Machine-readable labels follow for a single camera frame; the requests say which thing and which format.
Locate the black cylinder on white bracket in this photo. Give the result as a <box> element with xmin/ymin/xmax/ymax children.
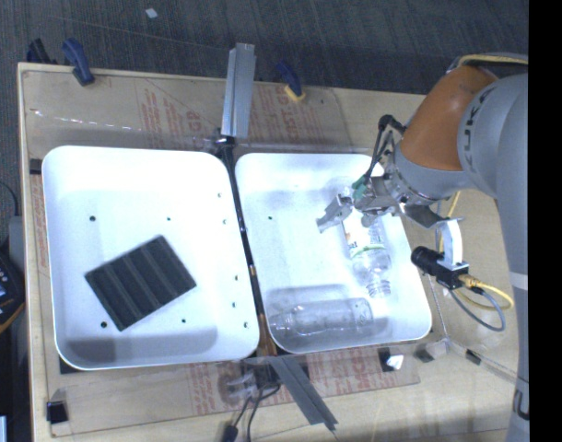
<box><xmin>410</xmin><ymin>217</ymin><xmax>471</xmax><ymax>290</ymax></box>

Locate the white plastic tray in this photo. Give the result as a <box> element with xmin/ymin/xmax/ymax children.
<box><xmin>233</xmin><ymin>152</ymin><xmax>434</xmax><ymax>355</ymax></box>
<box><xmin>41</xmin><ymin>144</ymin><xmax>262</xmax><ymax>371</ymax></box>

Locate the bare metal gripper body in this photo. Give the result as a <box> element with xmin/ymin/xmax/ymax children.
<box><xmin>352</xmin><ymin>175</ymin><xmax>441</xmax><ymax>219</ymax></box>

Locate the clear plastic bottle with label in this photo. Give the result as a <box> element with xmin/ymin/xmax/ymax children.
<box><xmin>342</xmin><ymin>214</ymin><xmax>394</xmax><ymax>300</ymax></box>

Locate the brown cardboard board red print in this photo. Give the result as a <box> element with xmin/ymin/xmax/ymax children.
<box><xmin>21</xmin><ymin>70</ymin><xmax>423</xmax><ymax>437</ymax></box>

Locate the black ribbed rectangular pad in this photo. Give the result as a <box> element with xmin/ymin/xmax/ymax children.
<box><xmin>84</xmin><ymin>234</ymin><xmax>198</xmax><ymax>333</ymax></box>

